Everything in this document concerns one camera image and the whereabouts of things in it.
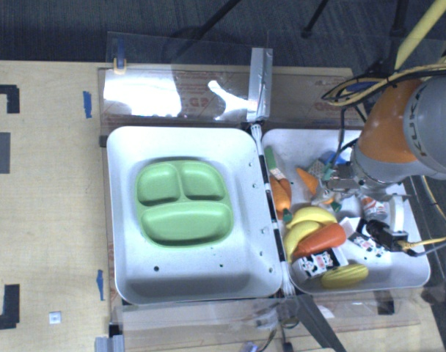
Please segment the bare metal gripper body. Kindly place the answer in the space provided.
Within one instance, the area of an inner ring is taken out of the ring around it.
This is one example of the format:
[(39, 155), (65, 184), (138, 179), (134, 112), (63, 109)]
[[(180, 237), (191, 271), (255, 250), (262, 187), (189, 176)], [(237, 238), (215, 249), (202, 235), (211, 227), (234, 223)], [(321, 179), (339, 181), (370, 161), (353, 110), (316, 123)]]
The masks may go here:
[(363, 184), (363, 178), (353, 164), (338, 164), (327, 169), (324, 175), (325, 188), (339, 194), (355, 194)]

